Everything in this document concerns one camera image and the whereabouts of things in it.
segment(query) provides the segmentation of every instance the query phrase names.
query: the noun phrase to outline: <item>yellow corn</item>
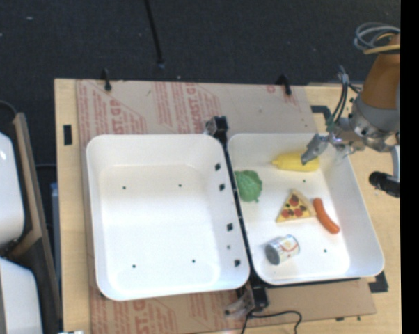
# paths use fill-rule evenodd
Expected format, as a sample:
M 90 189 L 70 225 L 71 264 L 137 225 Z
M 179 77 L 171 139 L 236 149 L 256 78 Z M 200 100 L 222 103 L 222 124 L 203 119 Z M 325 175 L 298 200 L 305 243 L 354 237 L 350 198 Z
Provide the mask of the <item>yellow corn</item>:
M 299 172 L 313 172 L 319 168 L 318 157 L 303 165 L 301 155 L 302 152 L 281 153 L 272 161 L 272 164 L 280 170 L 297 170 Z

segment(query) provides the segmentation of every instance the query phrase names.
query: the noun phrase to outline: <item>wooden table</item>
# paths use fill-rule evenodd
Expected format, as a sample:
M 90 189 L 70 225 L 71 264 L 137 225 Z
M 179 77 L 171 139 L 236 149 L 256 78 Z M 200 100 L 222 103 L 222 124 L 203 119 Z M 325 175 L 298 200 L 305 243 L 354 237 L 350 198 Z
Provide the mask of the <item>wooden table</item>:
M 61 224 L 61 264 L 63 323 L 65 331 L 90 332 L 88 302 L 88 270 L 81 184 L 81 161 L 78 141 L 78 115 L 74 79 L 54 82 L 56 107 L 56 144 L 64 144 L 64 125 L 72 126 L 73 142 L 68 148 L 57 147 L 59 209 Z M 310 85 L 304 87 L 311 105 L 334 109 L 340 86 Z M 314 115 L 319 130 L 324 131 L 322 115 Z M 350 156 L 364 201 L 372 218 L 385 257 L 384 273 L 389 284 L 387 292 L 373 295 L 377 314 L 361 318 L 346 318 L 303 322 L 299 334 L 308 333 L 401 333 L 401 274 L 400 274 L 400 200 L 375 190 L 368 182 L 370 173 L 392 173 L 389 154 L 371 149 Z M 247 333 L 291 333 L 293 325 L 283 324 L 250 328 Z

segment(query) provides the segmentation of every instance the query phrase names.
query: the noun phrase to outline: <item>green toy vegetable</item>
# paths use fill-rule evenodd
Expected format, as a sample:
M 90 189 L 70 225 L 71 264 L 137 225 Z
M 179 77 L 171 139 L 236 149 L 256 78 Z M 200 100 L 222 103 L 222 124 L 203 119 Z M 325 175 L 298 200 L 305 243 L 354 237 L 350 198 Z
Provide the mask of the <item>green toy vegetable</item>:
M 258 202 L 262 191 L 262 181 L 254 170 L 235 171 L 237 190 L 244 202 Z

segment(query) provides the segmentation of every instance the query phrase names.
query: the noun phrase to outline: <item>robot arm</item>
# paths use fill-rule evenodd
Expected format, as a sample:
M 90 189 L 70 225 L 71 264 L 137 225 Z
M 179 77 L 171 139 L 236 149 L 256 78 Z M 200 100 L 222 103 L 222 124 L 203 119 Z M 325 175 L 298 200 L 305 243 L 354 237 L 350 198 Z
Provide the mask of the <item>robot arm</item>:
M 373 35 L 371 40 L 365 37 Z M 382 40 L 389 39 L 384 45 Z M 302 164 L 314 159 L 328 144 L 345 155 L 366 147 L 378 152 L 391 152 L 394 174 L 373 173 L 370 183 L 392 196 L 400 196 L 400 147 L 386 140 L 400 132 L 400 30 L 383 24 L 364 24 L 357 28 L 355 45 L 365 54 L 378 54 L 363 89 L 353 101 L 348 117 L 341 117 L 347 101 L 349 77 L 340 71 L 342 94 L 331 119 L 327 120 L 328 136 L 316 134 L 301 155 Z

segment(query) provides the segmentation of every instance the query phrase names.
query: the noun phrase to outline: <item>toy can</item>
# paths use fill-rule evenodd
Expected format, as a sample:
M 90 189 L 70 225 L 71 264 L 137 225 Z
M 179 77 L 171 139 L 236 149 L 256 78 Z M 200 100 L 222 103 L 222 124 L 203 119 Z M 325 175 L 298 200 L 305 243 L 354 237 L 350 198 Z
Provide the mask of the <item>toy can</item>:
M 265 255 L 270 263 L 278 265 L 299 254 L 298 241 L 292 235 L 285 235 L 270 241 L 265 247 Z

